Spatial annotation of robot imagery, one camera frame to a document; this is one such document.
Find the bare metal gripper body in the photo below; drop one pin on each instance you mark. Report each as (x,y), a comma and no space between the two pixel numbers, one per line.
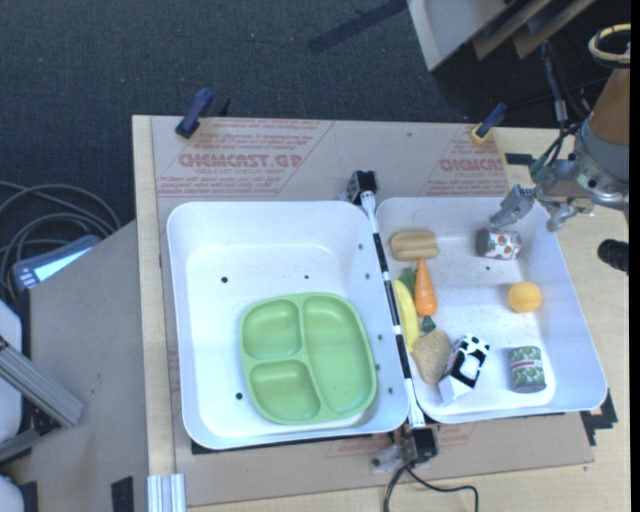
(565,190)

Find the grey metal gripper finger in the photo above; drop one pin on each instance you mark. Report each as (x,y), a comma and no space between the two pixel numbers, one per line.
(515,202)
(560,215)

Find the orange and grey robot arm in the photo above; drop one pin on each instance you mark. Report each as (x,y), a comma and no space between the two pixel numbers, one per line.
(610,115)

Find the white can with orange print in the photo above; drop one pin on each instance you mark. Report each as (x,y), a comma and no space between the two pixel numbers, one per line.
(502,245)

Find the orange ball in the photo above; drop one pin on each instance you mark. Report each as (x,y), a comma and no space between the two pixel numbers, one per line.
(524,297)

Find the tan hot dog bun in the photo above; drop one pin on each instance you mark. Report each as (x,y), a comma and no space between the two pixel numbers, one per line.
(414,245)

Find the white plastic tray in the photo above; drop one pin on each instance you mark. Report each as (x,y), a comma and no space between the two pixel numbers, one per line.
(220,320)
(500,330)

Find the orange carrot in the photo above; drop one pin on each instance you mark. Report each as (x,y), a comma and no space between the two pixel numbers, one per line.
(425,295)

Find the green toy leaf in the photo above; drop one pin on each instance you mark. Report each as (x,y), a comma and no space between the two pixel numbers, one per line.
(408,279)

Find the thin black and white rod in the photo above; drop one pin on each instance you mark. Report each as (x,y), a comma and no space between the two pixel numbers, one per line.
(385,265)

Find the yellow banana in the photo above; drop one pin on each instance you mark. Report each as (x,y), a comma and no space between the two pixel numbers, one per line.
(407,315)

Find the green and white can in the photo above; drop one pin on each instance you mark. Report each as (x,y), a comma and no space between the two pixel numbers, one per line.
(527,370)

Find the black and white carton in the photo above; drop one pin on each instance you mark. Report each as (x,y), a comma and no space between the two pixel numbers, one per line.
(467,367)

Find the brown bread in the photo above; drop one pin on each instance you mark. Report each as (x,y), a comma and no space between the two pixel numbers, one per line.
(431,355)

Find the brown cardboard board red print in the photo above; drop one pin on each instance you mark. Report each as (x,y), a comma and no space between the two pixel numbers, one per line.
(300,160)

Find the green divided plate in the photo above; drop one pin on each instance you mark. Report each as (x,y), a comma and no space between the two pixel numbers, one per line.
(330,350)

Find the black cylinder on white bracket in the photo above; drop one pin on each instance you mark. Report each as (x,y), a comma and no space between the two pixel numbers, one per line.
(614,254)

